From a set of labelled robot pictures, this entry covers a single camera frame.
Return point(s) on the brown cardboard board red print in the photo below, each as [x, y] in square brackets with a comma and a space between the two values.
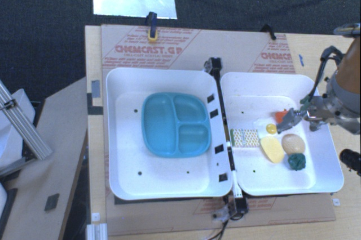
[180, 44]

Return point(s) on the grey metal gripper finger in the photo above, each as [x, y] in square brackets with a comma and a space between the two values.
[315, 126]
[287, 121]

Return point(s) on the orange carrot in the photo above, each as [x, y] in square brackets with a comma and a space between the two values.
[279, 116]

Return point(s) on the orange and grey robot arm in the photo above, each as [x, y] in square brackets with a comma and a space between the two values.
[351, 64]

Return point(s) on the patterned flat packet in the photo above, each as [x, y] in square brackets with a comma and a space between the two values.
[244, 138]

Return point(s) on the white plastic tray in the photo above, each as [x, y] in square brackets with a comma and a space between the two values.
[127, 171]
[316, 177]

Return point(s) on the blue divided plate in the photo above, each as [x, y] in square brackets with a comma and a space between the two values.
[160, 126]

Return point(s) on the green broccoli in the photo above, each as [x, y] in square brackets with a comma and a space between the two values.
[296, 161]

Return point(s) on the thin black and white rod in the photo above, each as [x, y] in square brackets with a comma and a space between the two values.
[225, 126]

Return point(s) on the yellow oval slice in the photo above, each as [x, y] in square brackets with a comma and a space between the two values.
[272, 150]

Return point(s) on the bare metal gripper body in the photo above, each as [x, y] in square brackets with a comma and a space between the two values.
[324, 112]

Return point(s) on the beige bread roll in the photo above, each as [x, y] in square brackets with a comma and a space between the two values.
[293, 143]

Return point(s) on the white and yellow fried egg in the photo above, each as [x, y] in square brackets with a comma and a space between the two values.
[271, 128]

